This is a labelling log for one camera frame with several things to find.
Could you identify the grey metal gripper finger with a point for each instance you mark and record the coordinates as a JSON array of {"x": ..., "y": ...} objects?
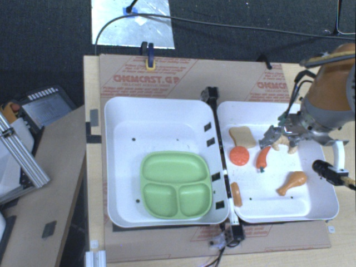
[
  {"x": 294, "y": 141},
  {"x": 270, "y": 138}
]

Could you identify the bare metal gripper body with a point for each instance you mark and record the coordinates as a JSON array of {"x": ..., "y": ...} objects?
[{"x": 299, "y": 126}]

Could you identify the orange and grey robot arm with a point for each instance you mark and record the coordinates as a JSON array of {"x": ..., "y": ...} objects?
[{"x": 331, "y": 88}]

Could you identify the beige toy pastry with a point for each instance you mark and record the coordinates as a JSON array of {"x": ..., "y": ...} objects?
[{"x": 282, "y": 142}]

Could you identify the orange toy carrot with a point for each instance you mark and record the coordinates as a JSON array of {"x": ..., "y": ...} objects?
[{"x": 262, "y": 158}]

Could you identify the tan toy bread slice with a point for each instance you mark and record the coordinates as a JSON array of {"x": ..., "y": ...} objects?
[{"x": 243, "y": 136}]

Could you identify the orange round toy slice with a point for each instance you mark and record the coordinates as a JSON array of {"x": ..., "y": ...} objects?
[{"x": 239, "y": 156}]

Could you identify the orange toy chicken drumstick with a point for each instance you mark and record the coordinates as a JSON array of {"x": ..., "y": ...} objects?
[{"x": 294, "y": 181}]

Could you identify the thin black and white rod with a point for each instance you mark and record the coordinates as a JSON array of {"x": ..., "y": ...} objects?
[{"x": 222, "y": 160}]

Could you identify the orange toy sausage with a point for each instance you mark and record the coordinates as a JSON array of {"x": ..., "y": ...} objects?
[{"x": 237, "y": 195}]

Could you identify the white plastic tray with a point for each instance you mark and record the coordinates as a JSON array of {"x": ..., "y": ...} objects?
[
  {"x": 155, "y": 132},
  {"x": 272, "y": 204}
]

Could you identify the green divided plate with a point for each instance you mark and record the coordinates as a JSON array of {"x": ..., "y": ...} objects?
[{"x": 175, "y": 182}]

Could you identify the brown cardboard board, red print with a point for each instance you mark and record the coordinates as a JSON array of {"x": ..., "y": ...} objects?
[{"x": 178, "y": 79}]

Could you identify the black cylinder on white bracket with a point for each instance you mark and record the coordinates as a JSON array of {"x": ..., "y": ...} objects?
[{"x": 328, "y": 172}]

